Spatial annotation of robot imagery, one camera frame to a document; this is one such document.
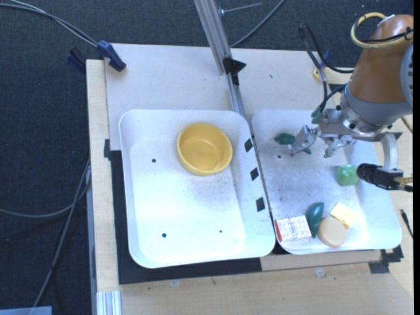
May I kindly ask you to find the red and white carton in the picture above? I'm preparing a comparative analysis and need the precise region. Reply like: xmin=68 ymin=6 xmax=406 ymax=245
xmin=274 ymin=215 xmax=312 ymax=243

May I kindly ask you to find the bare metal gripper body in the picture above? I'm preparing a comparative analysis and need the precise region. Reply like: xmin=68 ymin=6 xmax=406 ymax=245
xmin=316 ymin=93 xmax=395 ymax=144

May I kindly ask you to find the yellow bowl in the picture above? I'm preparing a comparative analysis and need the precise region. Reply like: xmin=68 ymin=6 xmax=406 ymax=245
xmin=177 ymin=122 xmax=234 ymax=177

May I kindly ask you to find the black cylinder on white bracket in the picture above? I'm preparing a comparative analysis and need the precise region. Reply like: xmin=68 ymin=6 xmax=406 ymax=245
xmin=356 ymin=131 xmax=405 ymax=190

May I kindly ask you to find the tan round biscuit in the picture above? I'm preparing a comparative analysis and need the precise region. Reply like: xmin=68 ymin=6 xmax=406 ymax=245
xmin=316 ymin=217 xmax=347 ymax=248

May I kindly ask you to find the green broccoli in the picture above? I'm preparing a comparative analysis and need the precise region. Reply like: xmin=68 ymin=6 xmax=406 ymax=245
xmin=274 ymin=132 xmax=313 ymax=156

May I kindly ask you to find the green apple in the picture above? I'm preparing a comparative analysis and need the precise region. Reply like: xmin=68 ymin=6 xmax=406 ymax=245
xmin=335 ymin=164 xmax=360 ymax=186

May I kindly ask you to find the yellow cheese wedge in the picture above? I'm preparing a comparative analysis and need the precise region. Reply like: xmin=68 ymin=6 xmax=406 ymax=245
xmin=329 ymin=202 xmax=360 ymax=230

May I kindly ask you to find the dark green avocado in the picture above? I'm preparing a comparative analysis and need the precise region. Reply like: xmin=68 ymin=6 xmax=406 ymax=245
xmin=304 ymin=201 xmax=326 ymax=239

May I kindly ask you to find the pale flat board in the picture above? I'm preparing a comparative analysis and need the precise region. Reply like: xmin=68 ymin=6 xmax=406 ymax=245
xmin=104 ymin=43 xmax=404 ymax=272

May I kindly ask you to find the white plastic tray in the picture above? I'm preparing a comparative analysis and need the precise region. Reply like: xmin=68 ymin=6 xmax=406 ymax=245
xmin=118 ymin=109 xmax=276 ymax=269
xmin=251 ymin=109 xmax=404 ymax=256

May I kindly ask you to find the black block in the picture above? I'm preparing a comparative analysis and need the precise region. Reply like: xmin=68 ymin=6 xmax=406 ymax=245
xmin=222 ymin=56 xmax=247 ymax=86

